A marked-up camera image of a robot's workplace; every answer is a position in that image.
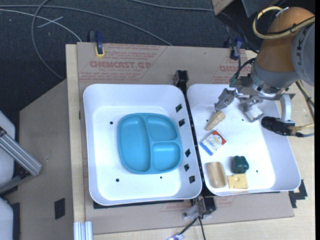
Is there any blue divided plate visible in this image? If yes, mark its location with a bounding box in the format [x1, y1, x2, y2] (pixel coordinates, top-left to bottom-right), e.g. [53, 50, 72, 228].
[117, 112, 182, 175]

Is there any beige hot dog bun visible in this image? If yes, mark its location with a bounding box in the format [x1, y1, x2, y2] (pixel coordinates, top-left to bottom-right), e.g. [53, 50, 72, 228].
[206, 161, 228, 189]

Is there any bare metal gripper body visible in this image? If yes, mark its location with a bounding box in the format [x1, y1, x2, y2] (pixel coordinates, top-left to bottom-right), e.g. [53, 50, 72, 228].
[233, 75, 285, 103]

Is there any black cylinder on white bracket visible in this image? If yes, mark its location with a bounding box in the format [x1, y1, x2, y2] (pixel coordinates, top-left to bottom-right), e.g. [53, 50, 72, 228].
[261, 93, 297, 136]

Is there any white red blue packet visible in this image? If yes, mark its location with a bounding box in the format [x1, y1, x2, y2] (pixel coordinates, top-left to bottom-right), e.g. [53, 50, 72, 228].
[199, 129, 228, 157]

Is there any green bell pepper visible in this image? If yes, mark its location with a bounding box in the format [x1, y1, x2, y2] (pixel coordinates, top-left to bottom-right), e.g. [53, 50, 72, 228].
[230, 155, 250, 175]

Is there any white plastic tray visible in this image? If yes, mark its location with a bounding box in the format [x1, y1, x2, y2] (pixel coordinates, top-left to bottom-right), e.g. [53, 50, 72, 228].
[186, 83, 302, 197]
[82, 83, 203, 206]

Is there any brown cardboard board red print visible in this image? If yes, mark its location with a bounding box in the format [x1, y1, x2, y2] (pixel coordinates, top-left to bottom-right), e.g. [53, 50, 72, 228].
[76, 41, 295, 235]

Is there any black block with thin wires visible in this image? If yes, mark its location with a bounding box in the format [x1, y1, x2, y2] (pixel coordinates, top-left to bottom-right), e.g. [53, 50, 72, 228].
[182, 196, 217, 221]
[172, 69, 189, 88]

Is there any yellow cheese slice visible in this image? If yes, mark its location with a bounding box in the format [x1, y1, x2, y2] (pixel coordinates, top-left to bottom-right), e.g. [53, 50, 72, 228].
[227, 173, 249, 191]

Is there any beige ice cream cone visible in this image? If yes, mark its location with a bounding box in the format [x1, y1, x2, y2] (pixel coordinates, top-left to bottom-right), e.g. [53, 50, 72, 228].
[205, 109, 226, 132]

